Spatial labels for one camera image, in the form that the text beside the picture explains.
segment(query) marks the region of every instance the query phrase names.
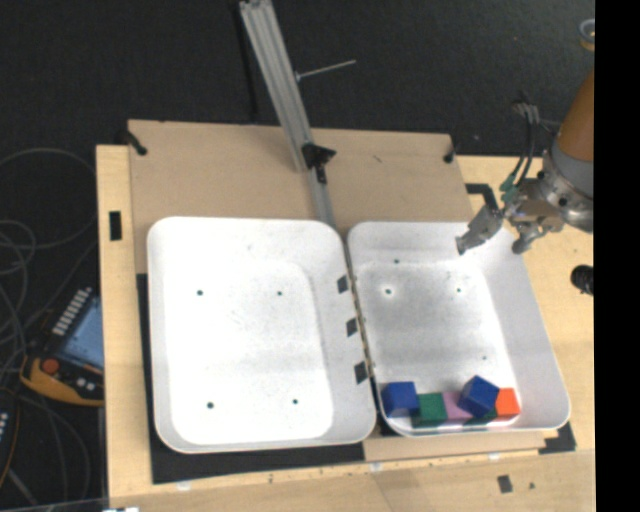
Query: black mat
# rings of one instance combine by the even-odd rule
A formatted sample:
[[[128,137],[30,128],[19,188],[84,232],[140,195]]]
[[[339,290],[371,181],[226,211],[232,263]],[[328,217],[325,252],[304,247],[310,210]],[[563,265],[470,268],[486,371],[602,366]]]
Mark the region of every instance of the black mat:
[[[211,476],[336,465],[364,461],[362,443],[283,450],[186,455],[173,451],[158,437],[153,419],[147,275],[138,274],[140,332],[144,357],[149,447],[154,483],[193,480]]]

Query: orange and blue device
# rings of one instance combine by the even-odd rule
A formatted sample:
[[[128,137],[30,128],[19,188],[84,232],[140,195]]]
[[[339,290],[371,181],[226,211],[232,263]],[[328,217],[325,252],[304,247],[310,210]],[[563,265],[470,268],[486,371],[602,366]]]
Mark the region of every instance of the orange and blue device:
[[[74,288],[43,328],[42,348],[24,359],[22,383],[60,402],[104,405],[102,308],[93,287]]]

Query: green cube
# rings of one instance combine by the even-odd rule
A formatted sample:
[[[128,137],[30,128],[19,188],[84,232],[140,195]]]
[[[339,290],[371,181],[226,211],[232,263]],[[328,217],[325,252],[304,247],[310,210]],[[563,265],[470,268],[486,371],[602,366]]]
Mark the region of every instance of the green cube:
[[[487,414],[480,418],[471,418],[469,421],[465,423],[465,425],[486,425],[492,420],[495,420],[498,417],[498,413],[496,412],[496,408],[491,409]]]
[[[418,413],[411,417],[414,427],[437,427],[447,421],[447,409],[442,393],[419,394],[418,403]]]

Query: red button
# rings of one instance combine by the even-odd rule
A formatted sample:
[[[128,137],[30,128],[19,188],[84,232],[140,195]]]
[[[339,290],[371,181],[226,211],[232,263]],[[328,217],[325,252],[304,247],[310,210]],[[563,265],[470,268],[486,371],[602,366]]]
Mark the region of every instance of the red button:
[[[44,373],[54,375],[60,369],[60,363],[57,359],[45,359],[40,365]]]

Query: orange cube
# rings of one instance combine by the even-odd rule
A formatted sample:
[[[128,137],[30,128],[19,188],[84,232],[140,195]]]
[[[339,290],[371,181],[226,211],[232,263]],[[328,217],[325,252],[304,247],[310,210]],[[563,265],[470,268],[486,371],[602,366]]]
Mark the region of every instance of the orange cube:
[[[496,399],[496,413],[498,418],[513,418],[520,414],[520,404],[513,388],[500,388]]]

